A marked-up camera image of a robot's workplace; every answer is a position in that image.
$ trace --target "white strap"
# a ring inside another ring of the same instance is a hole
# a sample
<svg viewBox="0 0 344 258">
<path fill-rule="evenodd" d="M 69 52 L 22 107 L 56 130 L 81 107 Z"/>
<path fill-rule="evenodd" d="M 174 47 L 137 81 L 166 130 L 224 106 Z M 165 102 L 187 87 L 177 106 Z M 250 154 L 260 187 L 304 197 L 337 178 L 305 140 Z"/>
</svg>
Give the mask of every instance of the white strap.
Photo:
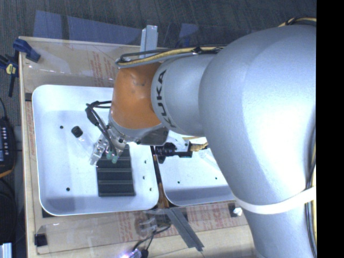
<svg viewBox="0 0 344 258">
<path fill-rule="evenodd" d="M 317 187 L 313 186 L 280 203 L 268 205 L 254 205 L 235 197 L 237 204 L 243 209 L 257 214 L 278 214 L 292 210 L 302 204 L 311 202 L 317 197 Z"/>
</svg>

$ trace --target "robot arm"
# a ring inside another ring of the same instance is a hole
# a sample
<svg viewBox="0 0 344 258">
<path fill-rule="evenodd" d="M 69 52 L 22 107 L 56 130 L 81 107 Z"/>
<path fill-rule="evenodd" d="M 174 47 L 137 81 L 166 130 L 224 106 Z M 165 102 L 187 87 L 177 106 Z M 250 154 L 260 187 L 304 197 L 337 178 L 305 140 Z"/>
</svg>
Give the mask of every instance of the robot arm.
<svg viewBox="0 0 344 258">
<path fill-rule="evenodd" d="M 131 99 L 138 109 L 123 108 L 131 110 L 131 121 L 120 121 L 116 114 L 123 110 L 112 107 L 114 141 L 163 145 L 167 131 L 205 136 L 235 196 L 252 205 L 280 203 L 305 190 L 315 146 L 315 27 L 271 28 L 215 53 L 150 68 L 144 80 L 127 74 L 134 89 L 126 86 L 121 100 L 123 85 L 115 84 L 116 104 L 146 88 L 139 101 Z M 244 213 L 259 258 L 316 256 L 304 203 L 277 214 Z"/>
</svg>

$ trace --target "clamp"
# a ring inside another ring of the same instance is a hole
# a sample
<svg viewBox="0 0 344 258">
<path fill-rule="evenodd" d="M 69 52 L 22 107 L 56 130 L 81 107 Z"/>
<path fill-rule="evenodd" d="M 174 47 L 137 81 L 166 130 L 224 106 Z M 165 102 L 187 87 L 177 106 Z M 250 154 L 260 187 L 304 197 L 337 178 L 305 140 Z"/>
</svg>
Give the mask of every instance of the clamp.
<svg viewBox="0 0 344 258">
<path fill-rule="evenodd" d="M 8 75 L 11 76 L 10 87 L 9 87 L 9 97 L 12 97 L 13 87 L 15 86 L 15 79 L 19 77 L 19 52 L 26 53 L 26 58 L 37 63 L 40 59 L 40 54 L 38 54 L 25 40 L 16 39 L 13 42 L 13 48 L 15 49 L 14 56 L 0 55 L 0 68 L 4 69 Z"/>
</svg>

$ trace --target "gray carpet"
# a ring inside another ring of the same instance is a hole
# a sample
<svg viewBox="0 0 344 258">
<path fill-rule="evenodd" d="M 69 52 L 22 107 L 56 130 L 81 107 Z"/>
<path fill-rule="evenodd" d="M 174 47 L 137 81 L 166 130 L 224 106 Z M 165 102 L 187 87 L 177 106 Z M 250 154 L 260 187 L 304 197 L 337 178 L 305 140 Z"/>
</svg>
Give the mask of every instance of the gray carpet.
<svg viewBox="0 0 344 258">
<path fill-rule="evenodd" d="M 316 15 L 317 0 L 0 0 L 0 54 L 12 55 L 20 35 L 139 44 L 133 35 L 147 24 L 158 26 L 161 47 L 227 44 L 291 17 Z M 9 82 L 0 70 L 0 97 L 16 126 L 19 84 L 9 98 Z M 6 180 L 13 185 L 13 174 Z"/>
</svg>

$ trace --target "black device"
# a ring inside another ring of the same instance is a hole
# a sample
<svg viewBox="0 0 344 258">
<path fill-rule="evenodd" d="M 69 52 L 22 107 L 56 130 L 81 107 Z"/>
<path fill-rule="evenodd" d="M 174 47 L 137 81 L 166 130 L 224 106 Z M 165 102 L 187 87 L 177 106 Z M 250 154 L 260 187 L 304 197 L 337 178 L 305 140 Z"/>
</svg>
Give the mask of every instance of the black device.
<svg viewBox="0 0 344 258">
<path fill-rule="evenodd" d="M 16 163 L 16 140 L 9 122 L 0 118 L 0 178 L 11 173 Z"/>
</svg>

